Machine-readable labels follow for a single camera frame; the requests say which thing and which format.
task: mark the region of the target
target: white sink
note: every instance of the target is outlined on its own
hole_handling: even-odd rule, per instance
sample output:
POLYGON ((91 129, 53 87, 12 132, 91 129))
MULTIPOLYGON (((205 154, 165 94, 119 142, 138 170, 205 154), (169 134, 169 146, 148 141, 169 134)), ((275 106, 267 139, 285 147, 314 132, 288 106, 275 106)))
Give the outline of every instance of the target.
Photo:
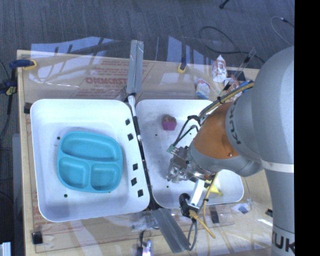
MULTIPOLYGON (((144 99, 136 106, 152 194, 156 202, 164 208, 179 208, 179 196, 182 193, 192 195, 195 188, 195 183, 190 180, 183 180, 179 183, 167 181, 166 175, 170 159, 173 157, 167 152, 167 149, 176 140, 187 117, 198 115, 211 103, 212 101, 209 100, 198 99, 144 99), (176 118, 175 130, 162 128, 161 122, 165 115, 176 118)), ((184 132, 191 125, 197 124, 195 120, 190 120, 184 132)), ((190 134, 186 135, 177 147, 189 146, 196 134, 195 129, 191 130, 190 134)), ((222 192, 222 195, 211 193, 208 205, 238 202, 244 195, 241 177, 230 170, 220 171, 215 185, 222 192)), ((205 194, 206 190, 203 189, 201 200, 205 194)))
POLYGON ((118 100, 40 99, 30 110, 38 206, 44 218, 65 222, 143 211, 150 195, 129 107, 118 100), (108 193, 64 186, 57 174, 61 138, 71 131, 93 132, 121 146, 123 170, 108 193))

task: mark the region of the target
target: wire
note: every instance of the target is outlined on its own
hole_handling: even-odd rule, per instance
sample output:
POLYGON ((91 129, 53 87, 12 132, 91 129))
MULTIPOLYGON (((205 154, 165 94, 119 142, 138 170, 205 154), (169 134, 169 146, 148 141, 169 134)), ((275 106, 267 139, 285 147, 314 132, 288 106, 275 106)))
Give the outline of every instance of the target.
POLYGON ((205 218, 205 215, 206 215, 206 205, 207 205, 207 201, 208 201, 208 198, 209 198, 209 195, 210 195, 210 192, 211 192, 211 189, 213 188, 215 182, 216 182, 216 179, 218 177, 218 172, 214 175, 212 181, 211 181, 211 184, 204 196, 204 199, 203 199, 203 208, 202 208, 202 215, 203 215, 203 222, 207 225, 207 222, 206 222, 206 218, 205 218))
POLYGON ((196 241, 197 241, 197 236, 198 236, 198 225, 197 225, 197 222, 196 221, 193 221, 191 226, 190 226, 190 229, 189 229, 189 233, 188 233, 188 241, 190 243, 190 236, 191 236, 191 230, 194 226, 194 238, 193 238, 193 243, 191 245, 191 247, 188 248, 189 251, 192 251, 196 245, 196 241))
POLYGON ((198 123, 199 123, 199 118, 198 118, 197 115, 189 115, 189 116, 187 117, 187 120, 186 120, 185 123, 183 124, 183 126, 182 126, 182 128, 181 128, 181 130, 180 130, 180 132, 179 132, 179 134, 178 134, 178 136, 177 136, 177 138, 176 138, 176 140, 175 140, 174 143, 172 144, 173 146, 177 145, 178 142, 179 142, 188 132, 190 132, 193 128, 195 128, 194 126, 196 126, 196 125, 192 125, 191 128, 190 128, 182 137, 180 137, 181 134, 182 134, 182 132, 183 132, 184 129, 186 128, 187 123, 188 123, 191 119, 194 119, 194 120, 198 121, 198 123))
POLYGON ((0 197, 4 198, 6 201, 8 201, 11 206, 14 205, 14 203, 11 201, 11 199, 7 195, 5 195, 4 193, 0 192, 0 197))
POLYGON ((230 92, 228 92, 227 94, 225 94, 224 96, 222 96, 221 98, 217 99, 216 101, 214 101, 213 103, 211 103, 209 106, 205 107, 199 114, 199 119, 201 120, 206 113, 210 112, 211 110, 214 110, 217 106, 219 106, 220 104, 225 103, 228 99, 232 98, 234 95, 237 95, 238 93, 252 88, 254 86, 254 82, 248 83, 247 85, 238 87, 237 89, 234 89, 230 92))
MULTIPOLYGON (((12 152, 12 148, 10 147, 2 147, 0 148, 0 151, 11 151, 12 152)), ((10 181, 12 180, 14 177, 9 177, 9 178, 4 178, 4 179, 0 179, 0 182, 7 182, 7 181, 10 181)))
POLYGON ((143 245, 144 233, 145 233, 145 230, 142 230, 142 232, 139 235, 140 247, 142 247, 143 245))
POLYGON ((8 79, 10 79, 9 73, 8 73, 8 71, 7 71, 4 63, 3 63, 1 60, 0 60, 0 64, 1 64, 1 67, 2 67, 2 69, 4 70, 4 72, 5 72, 5 74, 6 74, 6 77, 7 77, 8 79))
POLYGON ((283 41, 285 41, 288 45, 293 46, 293 45, 292 45, 291 43, 289 43, 286 39, 284 39, 284 38, 276 31, 276 29, 274 28, 274 25, 272 24, 272 21, 273 21, 275 18, 278 18, 278 19, 282 20, 283 22, 290 24, 293 28, 295 28, 295 26, 294 26, 292 23, 290 23, 288 20, 286 20, 285 18, 283 18, 283 17, 273 16, 273 17, 270 19, 270 24, 271 24, 271 27, 272 27, 273 31, 274 31, 283 41))
MULTIPOLYGON (((215 52, 217 54, 249 54, 250 53, 250 52, 247 52, 247 51, 240 50, 240 48, 230 39, 230 37, 228 37, 224 32, 222 32, 220 29, 218 29, 218 28, 216 28, 214 26, 204 26, 204 27, 202 27, 199 30, 199 37, 200 37, 200 40, 204 44, 205 47, 207 47, 209 50, 211 50, 211 51, 213 51, 213 52, 215 52), (215 49, 211 48, 210 46, 208 46, 204 42, 204 39, 203 39, 203 36, 202 36, 204 30, 206 30, 206 29, 212 29, 212 30, 218 31, 219 33, 224 35, 235 46, 235 48, 238 49, 238 50, 237 51, 218 51, 218 50, 215 50, 215 49)), ((261 62, 265 63, 265 61, 262 58, 260 58, 259 56, 254 55, 254 57, 259 59, 261 62)))
POLYGON ((199 131, 198 126, 196 126, 195 124, 191 125, 190 128, 181 137, 178 137, 172 145, 176 146, 178 144, 178 142, 181 141, 194 128, 196 129, 197 132, 199 131))
POLYGON ((194 218, 195 220, 197 220, 198 222, 200 222, 202 224, 202 226, 205 228, 205 230, 210 234, 210 236, 212 236, 212 238, 216 238, 216 236, 212 233, 212 231, 208 228, 207 224, 205 224, 200 217, 196 214, 196 212, 194 210, 189 210, 189 214, 191 218, 194 218))
POLYGON ((1 131, 1 133, 0 133, 0 137, 5 133, 5 130, 6 130, 6 127, 7 127, 7 125, 8 125, 8 122, 9 122, 9 114, 7 114, 7 116, 6 116, 6 121, 5 121, 5 123, 4 123, 4 126, 2 127, 2 131, 1 131))

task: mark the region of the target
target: gray robot arm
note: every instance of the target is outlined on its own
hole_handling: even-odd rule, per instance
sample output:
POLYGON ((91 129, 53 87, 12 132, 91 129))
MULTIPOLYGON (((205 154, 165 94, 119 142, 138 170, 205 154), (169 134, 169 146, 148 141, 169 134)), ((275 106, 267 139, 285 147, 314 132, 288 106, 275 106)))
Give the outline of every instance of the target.
POLYGON ((253 88, 217 107, 179 152, 173 162, 182 157, 187 164, 176 166, 175 179, 183 174, 205 180, 223 169, 246 177, 264 169, 272 202, 272 255, 294 255, 294 47, 272 56, 253 88))

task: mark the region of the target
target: blue divided tray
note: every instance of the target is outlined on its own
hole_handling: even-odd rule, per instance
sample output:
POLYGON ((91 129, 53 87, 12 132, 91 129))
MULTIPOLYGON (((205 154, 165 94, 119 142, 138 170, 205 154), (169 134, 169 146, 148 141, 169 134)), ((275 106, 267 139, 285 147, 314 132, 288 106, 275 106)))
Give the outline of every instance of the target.
POLYGON ((106 135, 71 131, 61 139, 57 174, 66 187, 107 193, 120 183, 123 154, 119 143, 106 135))

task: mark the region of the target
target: yellow clamp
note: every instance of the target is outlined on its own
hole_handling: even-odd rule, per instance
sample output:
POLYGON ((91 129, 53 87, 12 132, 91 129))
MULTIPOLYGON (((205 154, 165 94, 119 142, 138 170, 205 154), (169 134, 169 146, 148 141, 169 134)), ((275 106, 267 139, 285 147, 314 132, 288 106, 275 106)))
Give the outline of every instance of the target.
POLYGON ((10 96, 11 94, 15 94, 17 92, 17 87, 11 86, 8 90, 6 90, 5 94, 10 96))
POLYGON ((177 71, 182 74, 182 73, 184 73, 184 72, 186 71, 186 69, 187 69, 187 64, 184 63, 184 62, 181 62, 181 63, 179 64, 179 66, 178 66, 177 71))
POLYGON ((30 61, 33 62, 34 65, 32 65, 32 66, 23 66, 22 67, 23 70, 32 70, 37 66, 37 63, 36 63, 36 61, 34 59, 30 59, 30 61))
POLYGON ((218 190, 218 188, 216 187, 216 185, 213 185, 213 186, 211 187, 210 192, 211 192, 211 193, 216 193, 216 194, 218 194, 219 196, 222 196, 222 195, 223 195, 223 193, 218 190))

